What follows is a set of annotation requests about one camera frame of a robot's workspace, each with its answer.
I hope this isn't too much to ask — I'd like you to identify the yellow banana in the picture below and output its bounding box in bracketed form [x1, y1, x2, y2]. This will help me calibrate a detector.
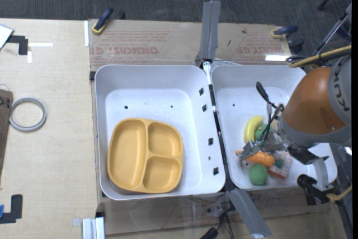
[243, 115, 265, 144]

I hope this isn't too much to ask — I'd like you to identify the black cylinder on white bracket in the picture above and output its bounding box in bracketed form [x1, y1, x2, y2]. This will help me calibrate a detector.
[288, 146, 336, 204]

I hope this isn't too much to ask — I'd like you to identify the brown cardboard board red print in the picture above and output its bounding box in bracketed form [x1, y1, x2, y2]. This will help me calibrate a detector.
[88, 18, 336, 236]

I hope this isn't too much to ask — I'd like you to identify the white plastic tray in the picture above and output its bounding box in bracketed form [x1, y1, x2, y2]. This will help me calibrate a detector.
[94, 64, 227, 201]
[210, 64, 338, 191]

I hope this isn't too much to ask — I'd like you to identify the white paper sheet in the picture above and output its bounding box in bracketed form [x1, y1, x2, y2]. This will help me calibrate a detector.
[0, 24, 15, 50]

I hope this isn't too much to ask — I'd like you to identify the green round fruit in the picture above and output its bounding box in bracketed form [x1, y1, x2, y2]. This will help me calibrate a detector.
[248, 163, 269, 186]

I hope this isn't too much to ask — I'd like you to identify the orange carrot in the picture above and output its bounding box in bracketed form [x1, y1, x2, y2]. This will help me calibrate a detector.
[235, 150, 276, 167]

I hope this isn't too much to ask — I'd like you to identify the orange and white pizza slice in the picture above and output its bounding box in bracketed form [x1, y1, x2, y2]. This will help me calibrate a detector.
[267, 149, 293, 180]

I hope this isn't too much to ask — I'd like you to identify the yellow divided plate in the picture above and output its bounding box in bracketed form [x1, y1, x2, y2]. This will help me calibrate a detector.
[107, 118, 185, 194]

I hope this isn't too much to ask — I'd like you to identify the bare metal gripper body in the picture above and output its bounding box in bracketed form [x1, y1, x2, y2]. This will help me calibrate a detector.
[261, 128, 291, 152]

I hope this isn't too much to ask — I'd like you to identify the grey tape roll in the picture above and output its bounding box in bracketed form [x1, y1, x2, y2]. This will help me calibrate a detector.
[9, 97, 48, 133]

